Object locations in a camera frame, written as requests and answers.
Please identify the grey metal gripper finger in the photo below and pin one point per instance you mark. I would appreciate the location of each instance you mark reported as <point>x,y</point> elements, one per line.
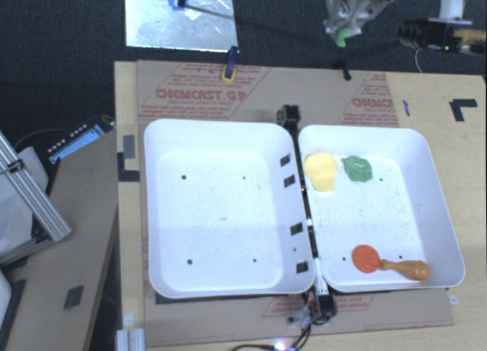
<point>333,20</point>
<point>355,22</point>

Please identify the green toy vegetable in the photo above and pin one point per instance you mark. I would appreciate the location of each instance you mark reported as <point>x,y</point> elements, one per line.
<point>342,38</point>

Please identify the brown cardboard board red print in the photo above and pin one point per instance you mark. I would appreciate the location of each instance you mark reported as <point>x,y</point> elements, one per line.
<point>323,90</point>

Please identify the green lettuce leaf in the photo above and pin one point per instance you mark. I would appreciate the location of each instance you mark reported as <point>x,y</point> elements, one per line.
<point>357,170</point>

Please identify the yellow toy food piece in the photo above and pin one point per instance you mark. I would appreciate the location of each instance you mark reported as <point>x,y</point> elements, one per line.
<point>321,170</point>

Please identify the white plastic tray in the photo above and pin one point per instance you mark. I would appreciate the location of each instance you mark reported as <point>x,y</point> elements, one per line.
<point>220,212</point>
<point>384,216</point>

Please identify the orange round slice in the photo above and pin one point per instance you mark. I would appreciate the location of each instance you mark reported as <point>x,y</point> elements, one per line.
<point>365,259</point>

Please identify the brown chicken drumstick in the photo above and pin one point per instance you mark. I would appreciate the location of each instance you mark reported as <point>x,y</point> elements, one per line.
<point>409,268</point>

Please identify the black cylinder on white bracket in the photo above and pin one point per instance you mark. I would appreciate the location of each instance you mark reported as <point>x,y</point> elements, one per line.
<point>431,34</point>

